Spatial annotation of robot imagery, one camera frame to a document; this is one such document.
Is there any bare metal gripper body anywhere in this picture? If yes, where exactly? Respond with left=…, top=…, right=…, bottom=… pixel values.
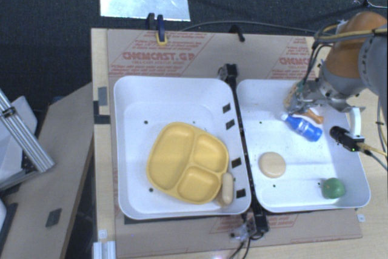
left=298, top=81, right=350, bottom=112

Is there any orange and white toy food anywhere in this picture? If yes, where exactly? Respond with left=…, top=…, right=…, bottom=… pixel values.
left=303, top=109, right=324, bottom=124

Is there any blue plastic bottle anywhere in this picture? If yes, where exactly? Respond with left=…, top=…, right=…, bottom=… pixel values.
left=280, top=113, right=323, bottom=143

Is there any thin black rod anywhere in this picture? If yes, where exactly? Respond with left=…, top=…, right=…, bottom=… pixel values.
left=229, top=75, right=261, bottom=217

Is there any white plastic tray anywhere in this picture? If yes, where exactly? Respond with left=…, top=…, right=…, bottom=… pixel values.
left=113, top=75, right=252, bottom=220
left=236, top=79, right=372, bottom=214

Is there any beige round biscuit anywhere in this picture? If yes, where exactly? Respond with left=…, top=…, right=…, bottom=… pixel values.
left=258, top=152, right=287, bottom=179

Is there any green ball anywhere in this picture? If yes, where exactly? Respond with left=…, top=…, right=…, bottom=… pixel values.
left=321, top=177, right=346, bottom=200

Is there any beige bread roll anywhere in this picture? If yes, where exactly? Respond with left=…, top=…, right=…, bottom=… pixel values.
left=218, top=172, right=235, bottom=207

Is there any brown cardboard board red print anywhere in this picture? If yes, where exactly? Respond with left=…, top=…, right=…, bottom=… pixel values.
left=106, top=29, right=364, bottom=259

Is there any yellow divided plate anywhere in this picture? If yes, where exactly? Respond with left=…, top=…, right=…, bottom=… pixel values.
left=145, top=121, right=230, bottom=204

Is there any black cylinder on white bracket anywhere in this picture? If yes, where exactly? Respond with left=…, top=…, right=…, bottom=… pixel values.
left=329, top=106, right=366, bottom=153

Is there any black block with wires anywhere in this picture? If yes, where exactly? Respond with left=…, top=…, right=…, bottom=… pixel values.
left=218, top=63, right=239, bottom=81
left=252, top=211, right=270, bottom=235

